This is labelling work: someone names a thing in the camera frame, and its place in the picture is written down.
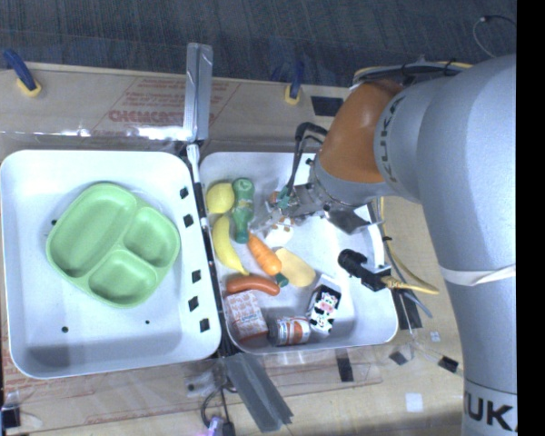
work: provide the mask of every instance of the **toy bottle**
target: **toy bottle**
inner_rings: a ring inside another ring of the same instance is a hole
[[[233,190],[234,240],[248,243],[248,223],[254,217],[254,184],[250,179],[238,178],[233,182]]]

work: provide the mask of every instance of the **yellow banana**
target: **yellow banana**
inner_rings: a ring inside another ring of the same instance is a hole
[[[212,240],[216,256],[224,266],[242,274],[249,274],[243,267],[243,263],[240,261],[240,257],[230,241],[230,219],[227,215],[223,214],[214,223]]]

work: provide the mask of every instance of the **green plate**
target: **green plate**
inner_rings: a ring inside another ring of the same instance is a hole
[[[134,307],[155,291],[180,252],[173,222],[114,183],[83,191],[46,241],[49,263],[96,300]]]

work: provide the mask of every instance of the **can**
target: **can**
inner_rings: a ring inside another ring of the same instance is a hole
[[[269,332],[274,345],[297,345],[309,341],[311,327],[303,316],[281,317],[274,320]]]

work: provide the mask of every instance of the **sausage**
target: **sausage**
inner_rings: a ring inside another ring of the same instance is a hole
[[[242,291],[261,291],[269,295],[278,295],[281,291],[279,285],[263,276],[257,276],[255,274],[249,274],[247,276],[238,276],[231,279],[226,284],[226,291],[230,294],[236,294]]]

